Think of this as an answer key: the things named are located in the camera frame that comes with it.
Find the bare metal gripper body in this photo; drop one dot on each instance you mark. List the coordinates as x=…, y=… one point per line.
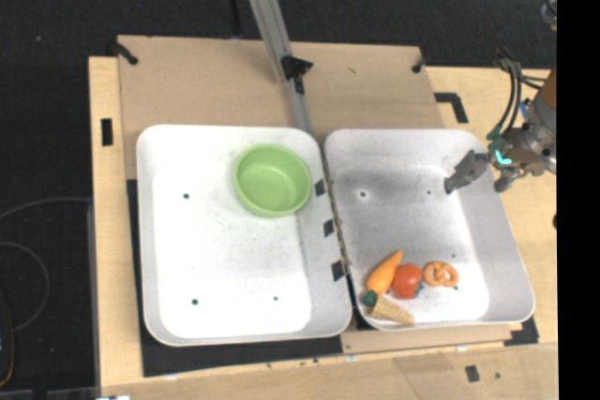
x=534, y=150

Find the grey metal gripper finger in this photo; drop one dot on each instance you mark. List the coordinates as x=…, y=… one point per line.
x=507, y=180
x=466, y=171

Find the white plastic tray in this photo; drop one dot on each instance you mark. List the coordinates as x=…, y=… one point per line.
x=403, y=211
x=225, y=257

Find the orange toy pretzel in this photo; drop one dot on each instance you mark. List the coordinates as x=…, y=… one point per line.
x=440, y=274

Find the red toy tomato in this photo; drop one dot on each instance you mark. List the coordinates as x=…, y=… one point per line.
x=406, y=281

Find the orange toy carrot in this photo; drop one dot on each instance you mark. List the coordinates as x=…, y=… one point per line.
x=383, y=275

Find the tan toy ice cream cone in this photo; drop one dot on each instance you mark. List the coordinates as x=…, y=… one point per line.
x=393, y=311

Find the green bowl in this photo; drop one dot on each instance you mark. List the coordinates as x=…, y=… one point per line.
x=273, y=182

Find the brown cardboard board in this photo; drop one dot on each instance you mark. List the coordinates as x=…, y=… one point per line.
x=201, y=84

